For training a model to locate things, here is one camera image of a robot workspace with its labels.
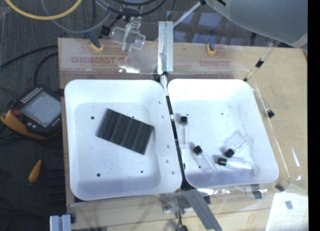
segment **vial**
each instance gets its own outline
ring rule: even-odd
[[[194,147],[192,150],[195,154],[195,161],[197,162],[199,168],[201,168],[201,172],[206,174],[209,178],[213,178],[218,172],[213,160],[211,160],[209,155],[203,152],[199,145]]]
[[[231,159],[226,159],[223,157],[219,157],[217,161],[218,165],[220,166],[225,166],[228,169],[231,170],[247,170],[250,171],[252,170],[252,164],[249,161],[244,160],[243,158],[231,158]]]
[[[241,136],[237,131],[235,132],[227,141],[227,150],[224,152],[224,155],[227,158],[231,158],[234,154],[239,153],[245,147],[251,143],[252,138],[248,135]]]
[[[180,147],[185,148],[188,145],[188,118],[186,116],[180,117]]]

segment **white tray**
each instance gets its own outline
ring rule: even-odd
[[[159,83],[73,80],[64,96],[70,187],[77,198],[171,193],[181,186],[171,119]],[[144,155],[97,137],[107,108],[154,127]]]
[[[271,183],[277,179],[278,165],[253,91],[246,82],[237,79],[174,79],[168,84],[168,93],[177,130],[180,116],[188,117],[189,145],[181,153],[185,175],[192,186],[216,188]],[[207,178],[191,149],[200,145],[216,163],[234,133],[251,137],[252,145],[232,158],[251,162],[252,170],[231,170],[216,164],[217,175]]]
[[[254,94],[235,79],[174,79],[168,93],[179,129],[187,115],[189,147],[182,150],[185,174],[195,188],[270,183],[279,170]],[[69,148],[70,187],[81,200],[171,193],[182,183],[171,119],[162,86],[151,80],[73,80],[64,91]],[[145,155],[97,137],[106,109],[152,125]],[[226,149],[234,133],[248,134],[250,147],[236,157],[253,171],[217,166],[208,179],[191,148],[200,145],[212,159]]]

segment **gray cable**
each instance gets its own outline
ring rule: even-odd
[[[48,9],[47,9],[47,7],[46,7],[45,0],[41,0],[41,5],[42,5],[42,9],[44,10],[45,14],[47,14],[48,16],[50,16],[49,11],[48,11]],[[81,30],[81,31],[70,30],[70,29],[64,27],[63,25],[61,25],[60,23],[58,23],[57,21],[55,21],[54,19],[52,19],[51,21],[52,21],[55,25],[57,25],[59,28],[65,30],[66,32],[73,33],[73,34],[84,34],[84,33],[89,33],[89,32],[91,32],[91,31],[93,31],[93,30],[95,30],[95,29],[97,29],[97,28],[100,28],[100,27],[110,18],[111,15],[112,15],[112,12],[109,11],[108,14],[107,14],[107,16],[106,16],[99,24],[97,24],[97,25],[95,25],[95,26],[93,26],[93,27],[91,27],[91,28],[88,28],[88,29],[85,29],[85,30]]]

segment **yellow clip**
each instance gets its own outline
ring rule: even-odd
[[[96,51],[101,52],[104,48],[104,46],[101,44],[101,47],[98,48],[97,46],[95,46],[92,42],[90,43],[91,47],[94,48]]]
[[[214,50],[211,50],[211,49],[210,49],[209,43],[206,45],[206,51],[207,51],[207,53],[209,53],[210,55],[213,55],[213,54],[216,53],[216,50],[215,50],[215,49],[214,49]]]

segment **yellow cable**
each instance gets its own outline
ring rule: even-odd
[[[63,18],[67,15],[69,15],[70,13],[72,13],[76,8],[78,8],[78,6],[81,4],[81,2],[83,0],[78,0],[76,1],[76,3],[68,10],[66,10],[65,12],[58,14],[58,15],[53,15],[53,16],[38,16],[38,15],[34,15],[34,14],[30,14],[27,13],[21,9],[19,9],[18,7],[16,7],[10,0],[4,0],[13,10],[15,10],[17,13],[20,13],[23,16],[26,16],[28,18],[31,19],[35,19],[35,20],[43,20],[43,21],[48,21],[48,20],[56,20],[56,19],[60,19]]]

